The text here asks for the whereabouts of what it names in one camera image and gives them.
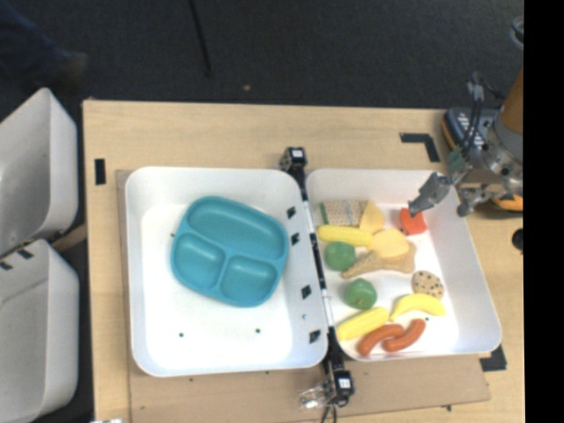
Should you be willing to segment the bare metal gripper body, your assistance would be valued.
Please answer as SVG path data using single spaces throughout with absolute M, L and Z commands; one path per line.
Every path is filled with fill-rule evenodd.
M 453 184 L 466 194 L 503 196 L 523 194 L 523 165 L 496 145 L 461 149 Z

